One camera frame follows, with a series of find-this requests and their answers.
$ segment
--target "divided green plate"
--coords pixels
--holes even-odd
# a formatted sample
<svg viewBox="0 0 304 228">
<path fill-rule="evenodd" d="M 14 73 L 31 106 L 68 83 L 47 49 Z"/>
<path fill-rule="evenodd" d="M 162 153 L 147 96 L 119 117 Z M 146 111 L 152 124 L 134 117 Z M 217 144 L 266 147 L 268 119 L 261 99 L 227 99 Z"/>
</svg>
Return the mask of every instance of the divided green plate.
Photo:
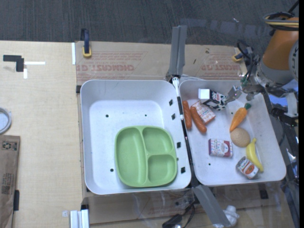
<svg viewBox="0 0 304 228">
<path fill-rule="evenodd" d="M 115 164 L 120 180 L 128 186 L 165 185 L 177 174 L 172 137 L 160 127 L 123 128 L 115 138 Z"/>
</svg>

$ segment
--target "hot dog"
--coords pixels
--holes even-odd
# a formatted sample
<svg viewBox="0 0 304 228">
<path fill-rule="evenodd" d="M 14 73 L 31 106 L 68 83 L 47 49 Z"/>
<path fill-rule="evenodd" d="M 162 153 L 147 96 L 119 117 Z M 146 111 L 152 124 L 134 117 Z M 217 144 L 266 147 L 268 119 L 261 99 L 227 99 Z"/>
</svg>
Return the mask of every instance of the hot dog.
<svg viewBox="0 0 304 228">
<path fill-rule="evenodd" d="M 191 112 L 192 119 L 193 119 L 196 127 L 198 128 L 198 130 L 201 133 L 205 133 L 207 131 L 207 127 L 205 126 L 203 120 L 200 118 L 200 115 L 198 114 L 198 111 L 196 110 L 196 108 L 194 106 L 190 107 L 190 112 Z"/>
<path fill-rule="evenodd" d="M 182 108 L 184 110 L 185 124 L 187 129 L 192 128 L 192 117 L 188 101 L 182 101 Z"/>
</svg>

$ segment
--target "wooden table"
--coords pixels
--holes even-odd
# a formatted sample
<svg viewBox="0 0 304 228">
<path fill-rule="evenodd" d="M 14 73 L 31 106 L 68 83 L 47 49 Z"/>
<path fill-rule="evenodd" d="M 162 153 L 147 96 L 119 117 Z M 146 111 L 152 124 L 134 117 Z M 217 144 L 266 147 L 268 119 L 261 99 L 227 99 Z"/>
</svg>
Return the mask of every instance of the wooden table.
<svg viewBox="0 0 304 228">
<path fill-rule="evenodd" d="M 76 94 L 76 67 L 71 43 L 1 41 L 2 55 L 20 55 L 28 78 L 14 62 L 0 63 L 0 106 L 11 111 L 12 126 L 5 133 L 21 136 L 17 189 L 19 210 L 14 228 L 67 228 L 66 214 L 80 210 L 81 157 Z M 280 182 L 271 183 L 275 205 L 239 209 L 238 227 L 293 227 Z M 161 227 L 168 218 L 93 225 L 92 227 Z M 191 227 L 212 228 L 205 213 Z"/>
</svg>

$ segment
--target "potato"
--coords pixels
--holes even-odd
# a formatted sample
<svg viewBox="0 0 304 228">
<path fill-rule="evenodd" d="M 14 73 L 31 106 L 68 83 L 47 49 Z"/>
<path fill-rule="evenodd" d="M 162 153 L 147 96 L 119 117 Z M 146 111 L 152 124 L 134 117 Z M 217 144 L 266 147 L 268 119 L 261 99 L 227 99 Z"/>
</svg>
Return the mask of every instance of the potato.
<svg viewBox="0 0 304 228">
<path fill-rule="evenodd" d="M 238 147 L 246 147 L 250 144 L 249 133 L 240 127 L 237 127 L 230 133 L 231 141 Z"/>
</svg>

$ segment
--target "dark fabric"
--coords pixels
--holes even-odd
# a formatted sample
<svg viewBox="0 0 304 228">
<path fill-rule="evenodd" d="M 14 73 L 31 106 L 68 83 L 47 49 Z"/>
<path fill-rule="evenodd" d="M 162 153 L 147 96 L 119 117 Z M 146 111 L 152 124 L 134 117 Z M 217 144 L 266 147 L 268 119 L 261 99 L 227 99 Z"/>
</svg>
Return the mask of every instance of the dark fabric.
<svg viewBox="0 0 304 228">
<path fill-rule="evenodd" d="M 172 27 L 188 25 L 187 44 L 243 39 L 262 53 L 271 30 L 262 17 L 296 1 L 0 0 L 0 40 L 72 42 L 86 28 L 93 41 L 170 43 Z"/>
</svg>

